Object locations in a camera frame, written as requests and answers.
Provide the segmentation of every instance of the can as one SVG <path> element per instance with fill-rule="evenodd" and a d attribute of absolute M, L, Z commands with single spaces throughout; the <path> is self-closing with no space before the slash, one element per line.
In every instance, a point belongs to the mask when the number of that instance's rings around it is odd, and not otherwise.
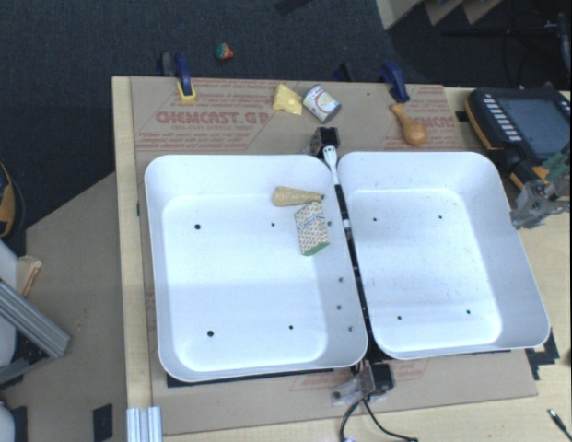
<path fill-rule="evenodd" d="M 330 121 L 341 109 L 341 103 L 319 84 L 306 93 L 302 103 L 322 122 Z"/>

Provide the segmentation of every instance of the black power cord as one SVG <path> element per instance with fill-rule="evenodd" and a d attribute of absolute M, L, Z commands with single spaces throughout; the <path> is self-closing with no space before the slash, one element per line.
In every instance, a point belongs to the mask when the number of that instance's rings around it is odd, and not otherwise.
<path fill-rule="evenodd" d="M 375 414 L 371 411 L 371 408 L 369 407 L 368 404 L 368 400 L 364 399 L 361 401 L 358 401 L 354 404 L 352 404 L 351 406 L 349 406 L 347 408 L 347 411 L 345 412 L 343 419 L 341 420 L 341 426 L 339 427 L 339 441 L 340 442 L 345 442 L 347 440 L 347 438 L 344 436 L 344 427 L 347 424 L 347 421 L 349 420 L 349 417 L 351 416 L 351 414 L 353 413 L 353 411 L 357 408 L 357 406 L 359 405 L 359 403 L 363 402 L 364 406 L 366 407 L 366 409 L 368 410 L 368 414 L 371 417 L 371 419 L 373 420 L 373 422 L 376 424 L 376 426 L 378 427 L 378 429 L 380 431 L 382 431 L 384 434 L 390 436 L 390 437 L 396 437 L 399 438 L 401 440 L 404 440 L 405 442 L 418 442 L 418 439 L 415 437 L 409 437 L 409 436 L 401 436 L 400 434 L 395 434 L 389 430 L 387 430 L 382 424 L 379 423 L 378 419 L 376 418 Z"/>

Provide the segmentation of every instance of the cardboard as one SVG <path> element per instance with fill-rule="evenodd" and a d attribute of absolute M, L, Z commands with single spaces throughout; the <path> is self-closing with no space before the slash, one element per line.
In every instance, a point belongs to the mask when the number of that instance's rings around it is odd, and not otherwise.
<path fill-rule="evenodd" d="M 270 425 L 339 417 L 331 388 L 351 378 L 349 369 L 222 383 L 169 387 L 158 360 L 156 303 L 146 217 L 144 173 L 165 154 L 293 154 L 308 146 L 320 122 L 273 110 L 282 83 L 303 95 L 312 82 L 194 79 L 197 98 L 182 102 L 172 78 L 131 77 L 136 175 L 140 211 L 148 346 L 153 404 L 160 406 L 164 434 Z M 406 113 L 424 124 L 429 140 L 406 144 L 394 115 L 382 107 L 394 99 L 386 84 L 322 83 L 343 105 L 329 123 L 338 127 L 340 155 L 360 150 L 468 150 L 472 135 L 461 131 L 442 86 L 408 86 Z M 377 412 L 537 394 L 524 351 L 392 361 L 396 388 L 373 404 Z"/>

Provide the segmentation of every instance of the table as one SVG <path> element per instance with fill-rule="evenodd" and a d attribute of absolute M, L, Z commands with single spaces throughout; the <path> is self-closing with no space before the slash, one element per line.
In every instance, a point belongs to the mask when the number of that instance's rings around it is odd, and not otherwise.
<path fill-rule="evenodd" d="M 353 91 L 349 84 L 345 90 Z M 470 89 L 445 89 L 454 111 L 463 109 Z M 112 79 L 116 176 L 120 227 L 121 271 L 123 287 L 123 325 L 126 363 L 126 387 L 129 407 L 152 405 L 152 389 L 146 332 L 143 257 L 134 157 L 133 98 L 130 77 Z M 467 129 L 467 125 L 458 124 Z M 467 148 L 479 148 L 468 141 Z M 522 230 L 521 239 L 530 258 L 531 268 L 541 288 L 562 359 L 554 366 L 543 366 L 537 382 L 539 395 L 508 401 L 439 407 L 425 410 L 386 413 L 383 424 L 394 432 L 418 436 L 420 440 L 564 440 L 548 416 L 554 408 L 571 430 L 570 366 L 570 242 L 569 215 L 552 216 L 544 226 Z M 170 442 L 252 440 L 337 440 L 339 419 L 264 425 L 229 431 L 167 436 Z M 358 441 L 386 440 L 365 415 L 353 417 L 346 429 Z"/>

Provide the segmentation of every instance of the pen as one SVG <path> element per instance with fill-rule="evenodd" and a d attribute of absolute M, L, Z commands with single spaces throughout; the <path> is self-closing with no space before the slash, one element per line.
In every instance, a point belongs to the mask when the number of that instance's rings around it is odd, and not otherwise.
<path fill-rule="evenodd" d="M 560 416 L 558 416 L 553 409 L 548 409 L 547 412 L 550 414 L 550 416 L 552 416 L 552 419 L 554 419 L 554 422 L 560 428 L 560 430 L 566 434 L 566 437 L 572 440 L 572 436 L 568 432 L 568 429 L 566 429 L 566 426 L 562 422 L 562 419 L 560 419 Z"/>

